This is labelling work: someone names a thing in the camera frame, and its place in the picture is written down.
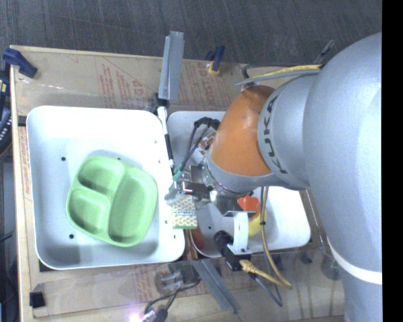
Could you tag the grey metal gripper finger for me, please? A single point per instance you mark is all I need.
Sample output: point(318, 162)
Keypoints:
point(173, 195)
point(201, 202)

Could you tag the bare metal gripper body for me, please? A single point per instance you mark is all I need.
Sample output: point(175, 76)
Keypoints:
point(196, 183)

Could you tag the yellow and white patterned carton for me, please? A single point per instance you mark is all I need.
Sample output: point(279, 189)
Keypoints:
point(184, 215)

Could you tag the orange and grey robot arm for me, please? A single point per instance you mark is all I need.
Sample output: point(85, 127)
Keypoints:
point(339, 139)

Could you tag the white and orange carton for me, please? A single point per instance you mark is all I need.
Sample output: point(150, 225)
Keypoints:
point(204, 148)

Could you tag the thin black and white rod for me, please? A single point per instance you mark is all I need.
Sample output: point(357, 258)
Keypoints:
point(168, 143)

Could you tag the green divided plate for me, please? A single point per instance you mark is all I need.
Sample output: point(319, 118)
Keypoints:
point(121, 200)

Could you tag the yellow banana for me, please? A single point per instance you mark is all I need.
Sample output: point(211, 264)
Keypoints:
point(255, 225)

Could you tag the white plastic tray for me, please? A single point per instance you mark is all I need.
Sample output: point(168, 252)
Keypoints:
point(289, 223)
point(97, 129)

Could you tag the brown cardboard board red print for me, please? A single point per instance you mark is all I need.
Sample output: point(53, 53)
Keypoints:
point(87, 76)

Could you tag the black cylinder on white bracket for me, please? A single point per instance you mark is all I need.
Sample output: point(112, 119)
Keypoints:
point(239, 230)

